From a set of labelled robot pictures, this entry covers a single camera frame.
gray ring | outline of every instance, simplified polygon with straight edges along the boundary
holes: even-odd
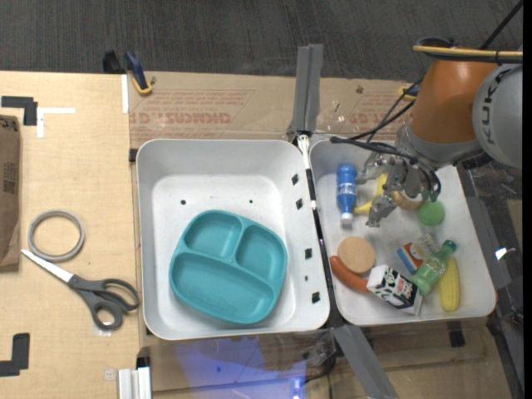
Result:
[[[74,225],[77,227],[77,231],[80,233],[80,238],[77,240],[77,244],[74,246],[73,249],[68,251],[67,253],[60,254],[60,255],[50,255],[43,253],[40,249],[37,248],[37,246],[33,243],[33,235],[35,234],[35,229],[37,226],[46,219],[50,219],[51,217],[64,217],[66,219],[69,219],[71,222],[74,223]],[[80,219],[73,213],[69,211],[65,211],[64,209],[51,209],[48,211],[45,211],[44,213],[40,213],[31,223],[30,227],[27,231],[27,246],[29,249],[36,254],[39,257],[42,257],[45,260],[48,260],[50,262],[64,262],[65,260],[71,259],[76,254],[78,254],[81,250],[81,247],[83,247],[83,243],[85,242],[85,230],[83,229],[83,225],[81,224]]]

white tray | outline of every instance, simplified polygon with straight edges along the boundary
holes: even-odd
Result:
[[[459,269],[461,302],[456,311],[450,313],[443,311],[438,288],[435,286],[431,293],[423,298],[420,314],[414,316],[395,309],[371,293],[351,290],[333,275],[332,280],[340,313],[350,323],[359,326],[479,318],[491,313],[495,308],[495,288],[476,236],[456,168],[449,166],[436,172],[442,184],[439,201],[446,211],[442,224],[427,228],[419,223],[416,212],[397,208],[381,220],[379,228],[367,227],[367,216],[362,215],[355,215],[350,229],[341,226],[335,195],[336,169],[340,164],[350,163],[355,165],[357,170],[362,170],[364,161],[369,155],[369,151],[356,146],[332,144],[328,140],[318,141],[311,148],[310,162],[328,255],[337,254],[338,245],[347,236],[360,236],[375,249],[376,266],[388,264],[407,278],[411,278],[406,266],[397,256],[396,249],[403,244],[417,240],[426,233],[431,234],[438,244],[451,239],[458,246],[454,256]],[[376,181],[368,181],[357,187],[359,204],[363,204],[372,197],[376,190],[376,183]]]
[[[295,146],[281,140],[151,140],[139,149],[136,162],[143,311],[146,326],[157,337],[301,332],[327,321],[330,302],[323,261],[303,159]],[[222,322],[181,303],[171,291],[169,266],[175,246],[189,222],[210,209],[263,224],[287,247],[279,299],[259,323]]]

gray floor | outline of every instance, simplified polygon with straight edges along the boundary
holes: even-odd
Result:
[[[106,51],[122,58],[132,50],[147,71],[293,76],[297,48],[322,43],[323,76],[415,81],[431,63],[412,50],[417,39],[453,37],[463,47],[479,47],[518,1],[0,0],[0,70],[101,73]],[[522,44],[523,9],[489,49]],[[461,176],[466,194],[480,195],[497,214],[491,220],[497,242],[518,249],[508,262],[518,278],[522,247],[505,199],[522,199],[521,171],[491,164]],[[485,180],[490,188],[505,188],[486,193]],[[515,340],[509,349],[504,336],[498,338],[501,356],[512,361]],[[517,362],[518,382],[510,363],[508,368],[519,397],[524,366]]]

table surface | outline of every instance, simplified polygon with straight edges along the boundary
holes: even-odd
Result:
[[[38,214],[66,209],[80,216],[86,242],[74,259],[61,266],[88,279],[137,283],[130,122],[123,111],[121,76],[3,71],[0,84],[4,96],[32,96],[40,107],[76,109],[74,114],[46,114],[43,138],[37,138],[35,126],[22,127],[21,246],[27,247],[27,228]],[[18,116],[22,124],[22,110],[0,111]],[[37,230],[36,243],[43,251],[68,250],[75,242],[75,229],[60,219]],[[116,397],[116,370],[134,369],[140,343],[145,342],[139,331],[141,310],[128,314],[120,329],[102,332],[79,296],[24,257],[15,270],[0,271],[0,290],[0,361],[10,359],[13,335],[31,337],[29,368],[17,377],[0,377],[2,397]],[[445,358],[439,367],[408,369],[392,362],[397,357],[386,355],[384,348],[381,357],[399,395],[423,397],[423,392],[438,390],[446,395],[442,397],[465,392],[468,397],[490,392],[511,397],[493,338],[484,325],[473,331],[477,328],[480,360]],[[363,397],[349,368],[339,368],[335,388]],[[438,382],[431,371],[438,373]],[[347,380],[350,387],[343,385]],[[309,386],[308,397],[326,392],[321,385]],[[251,397],[267,397],[257,387],[238,392],[204,389],[199,396],[185,390],[154,396],[241,397],[246,388]]]

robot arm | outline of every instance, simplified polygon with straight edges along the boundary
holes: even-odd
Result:
[[[522,93],[522,62],[433,62],[397,133],[395,148],[409,157],[374,151],[359,172],[359,184],[388,172],[367,225],[379,226],[396,208],[394,190],[437,200],[441,185],[436,171],[441,167],[487,154],[520,169]]]

